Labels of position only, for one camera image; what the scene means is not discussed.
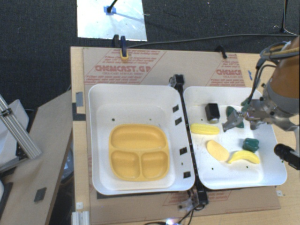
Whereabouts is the yellow oval potato slice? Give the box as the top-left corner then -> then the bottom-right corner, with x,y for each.
206,139 -> 230,162

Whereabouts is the yellow banana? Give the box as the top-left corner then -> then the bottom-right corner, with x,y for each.
227,150 -> 261,165

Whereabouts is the green bell pepper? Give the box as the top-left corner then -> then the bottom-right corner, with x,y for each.
242,137 -> 260,153

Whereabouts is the white plastic tray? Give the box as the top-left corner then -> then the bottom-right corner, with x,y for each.
183,86 -> 288,190
88,83 -> 196,195

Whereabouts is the black block with thin wires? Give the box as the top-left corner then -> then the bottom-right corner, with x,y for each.
196,188 -> 210,206
169,74 -> 186,88

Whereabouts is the small black can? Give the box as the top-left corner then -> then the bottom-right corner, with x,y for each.
204,103 -> 221,124

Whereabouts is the black cylinder on white bracket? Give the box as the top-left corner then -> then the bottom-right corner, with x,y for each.
274,143 -> 300,171

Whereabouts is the yellow divided plate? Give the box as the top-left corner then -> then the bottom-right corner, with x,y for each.
108,123 -> 171,182

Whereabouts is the brown cardboard board, red print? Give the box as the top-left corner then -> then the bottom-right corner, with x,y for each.
82,47 -> 282,225

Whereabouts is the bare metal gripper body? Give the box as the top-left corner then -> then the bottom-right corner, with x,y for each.
241,97 -> 300,131

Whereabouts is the yellow corn cob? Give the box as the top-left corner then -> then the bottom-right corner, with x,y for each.
189,122 -> 221,136

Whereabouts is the thin black and white rod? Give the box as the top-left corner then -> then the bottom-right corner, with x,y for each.
177,83 -> 205,192

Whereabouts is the dark green toy vegetable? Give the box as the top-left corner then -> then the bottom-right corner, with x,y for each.
225,105 -> 245,129

